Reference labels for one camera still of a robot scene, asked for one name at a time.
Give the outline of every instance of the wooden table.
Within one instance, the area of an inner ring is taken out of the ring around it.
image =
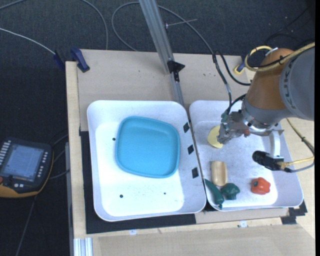
[[[202,211],[195,214],[193,225],[87,234],[79,131],[88,130],[88,105],[95,100],[174,101],[174,98],[157,53],[110,50],[82,50],[82,53],[90,67],[88,72],[82,73],[74,61],[66,62],[70,237],[75,255],[81,255],[84,248],[88,251],[86,255],[94,256],[315,255],[314,167],[298,173],[308,213],[297,217],[297,224],[282,224],[280,217],[289,216],[288,208]],[[196,100],[228,100],[210,55],[175,54],[174,58],[186,65],[179,73],[186,110]],[[226,59],[231,70],[241,62],[239,56]],[[248,87],[231,80],[221,60],[219,63],[233,99],[246,93]],[[237,79],[245,82],[251,75],[243,73]],[[297,118],[292,121],[314,144],[314,122]],[[310,152],[288,123],[284,120],[281,125],[292,159],[309,157]]]

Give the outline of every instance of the black floor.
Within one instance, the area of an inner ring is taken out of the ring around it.
[[[82,0],[0,0],[0,28],[31,38],[62,60],[72,60],[70,49],[106,49],[103,20]],[[159,0],[163,20],[180,20],[178,14],[223,55],[244,57],[254,47],[296,50],[315,41],[315,0]],[[113,13],[125,0],[91,0],[103,15],[108,50],[132,51],[112,28]],[[114,15],[121,38],[138,51],[155,51],[138,4]],[[169,27],[174,53],[210,54],[202,40],[185,24]],[[56,156],[68,138],[65,73],[43,47],[0,30],[0,141],[11,136],[54,144]],[[54,164],[52,175],[64,172],[65,157]],[[35,198],[0,199],[0,256],[69,255],[69,224],[65,175],[50,179]],[[30,209],[32,213],[27,229]]]

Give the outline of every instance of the yellow disc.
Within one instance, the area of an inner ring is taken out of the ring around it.
[[[212,130],[209,132],[208,135],[208,142],[211,146],[214,146],[217,149],[221,149],[223,144],[221,144],[218,139],[217,136],[219,135],[219,130],[220,130],[220,126],[216,126],[214,128],[212,128]]]

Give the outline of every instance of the green toy vegetable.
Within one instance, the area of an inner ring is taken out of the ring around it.
[[[227,200],[235,200],[237,194],[240,193],[240,189],[233,183],[227,183],[221,188],[221,193]]]
[[[214,203],[219,206],[219,208],[222,208],[222,203],[225,201],[224,196],[220,192],[220,190],[216,187],[215,184],[213,184],[211,181],[204,179],[205,184],[211,191],[213,198],[214,198]]]

